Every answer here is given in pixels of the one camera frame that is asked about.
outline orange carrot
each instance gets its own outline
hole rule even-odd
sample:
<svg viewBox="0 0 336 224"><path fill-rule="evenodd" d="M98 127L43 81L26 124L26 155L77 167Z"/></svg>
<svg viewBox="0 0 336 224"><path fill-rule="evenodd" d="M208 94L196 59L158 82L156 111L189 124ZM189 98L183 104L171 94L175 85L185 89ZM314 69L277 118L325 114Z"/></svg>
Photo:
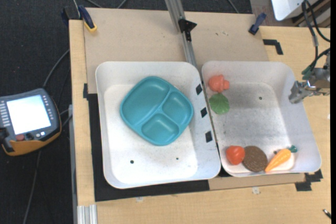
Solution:
<svg viewBox="0 0 336 224"><path fill-rule="evenodd" d="M280 164L283 164L284 162L288 161L290 158L290 155L292 152L296 152L297 149L292 146L290 149L284 148L280 150L268 163L267 167L265 168L265 171L268 172L275 167L279 166Z"/></svg>

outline teal divided plate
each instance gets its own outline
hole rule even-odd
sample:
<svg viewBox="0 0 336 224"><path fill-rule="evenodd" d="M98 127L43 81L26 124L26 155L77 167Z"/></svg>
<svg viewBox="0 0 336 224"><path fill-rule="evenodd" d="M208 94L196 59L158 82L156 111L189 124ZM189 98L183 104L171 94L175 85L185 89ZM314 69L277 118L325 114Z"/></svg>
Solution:
<svg viewBox="0 0 336 224"><path fill-rule="evenodd" d="M189 125L193 113L189 99L159 77L141 80L120 105L120 115L125 123L157 146L174 142Z"/></svg>

